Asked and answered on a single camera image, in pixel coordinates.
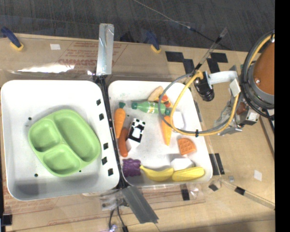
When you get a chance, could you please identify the brown cardboard board, red print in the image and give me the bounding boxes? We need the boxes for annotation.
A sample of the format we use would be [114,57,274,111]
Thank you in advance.
[0,32,276,232]

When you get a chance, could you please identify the black and white milk carton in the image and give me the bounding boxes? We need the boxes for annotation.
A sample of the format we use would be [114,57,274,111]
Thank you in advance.
[125,117,146,152]

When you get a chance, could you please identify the red sausage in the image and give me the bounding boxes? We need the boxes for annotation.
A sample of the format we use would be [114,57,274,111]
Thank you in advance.
[118,128,130,158]

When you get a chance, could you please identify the green plastic bottle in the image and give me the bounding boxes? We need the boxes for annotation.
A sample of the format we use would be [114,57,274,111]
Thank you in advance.
[131,101,172,116]

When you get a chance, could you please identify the orange waffle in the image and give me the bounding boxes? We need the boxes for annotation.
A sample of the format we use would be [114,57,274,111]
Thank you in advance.
[177,137,198,157]

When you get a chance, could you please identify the purple grapes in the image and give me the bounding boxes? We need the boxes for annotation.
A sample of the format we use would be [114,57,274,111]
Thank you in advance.
[122,158,142,178]

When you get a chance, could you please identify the white cube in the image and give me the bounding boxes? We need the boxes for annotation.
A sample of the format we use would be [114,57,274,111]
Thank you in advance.
[172,111,185,131]

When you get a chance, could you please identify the black cylinder on white bracket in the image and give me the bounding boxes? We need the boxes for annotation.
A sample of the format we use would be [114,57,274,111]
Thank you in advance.
[193,70,241,102]

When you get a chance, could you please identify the orange carrot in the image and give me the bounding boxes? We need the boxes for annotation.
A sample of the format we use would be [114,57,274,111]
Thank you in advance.
[114,101,127,139]
[161,115,173,146]

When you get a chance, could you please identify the green divided plate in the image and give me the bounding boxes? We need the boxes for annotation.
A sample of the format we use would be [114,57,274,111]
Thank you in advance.
[28,109,102,178]

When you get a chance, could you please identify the white block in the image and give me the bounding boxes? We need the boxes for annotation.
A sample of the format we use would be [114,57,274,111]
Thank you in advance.
[170,157,194,172]

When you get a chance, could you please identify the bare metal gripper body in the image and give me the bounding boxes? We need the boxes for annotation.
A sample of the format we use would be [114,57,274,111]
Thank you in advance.
[229,97,261,131]

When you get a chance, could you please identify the yellow corn cob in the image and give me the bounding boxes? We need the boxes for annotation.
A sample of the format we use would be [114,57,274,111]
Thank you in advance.
[171,166,205,182]

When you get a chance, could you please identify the yellow banana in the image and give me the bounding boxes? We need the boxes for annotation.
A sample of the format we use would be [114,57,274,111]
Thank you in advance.
[139,165,175,182]

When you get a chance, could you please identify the pizza slice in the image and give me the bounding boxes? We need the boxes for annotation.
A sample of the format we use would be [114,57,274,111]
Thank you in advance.
[147,86,174,109]

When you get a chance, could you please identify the white plastic tray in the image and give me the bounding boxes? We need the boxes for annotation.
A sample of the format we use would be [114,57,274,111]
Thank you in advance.
[107,80,214,187]
[0,79,120,202]

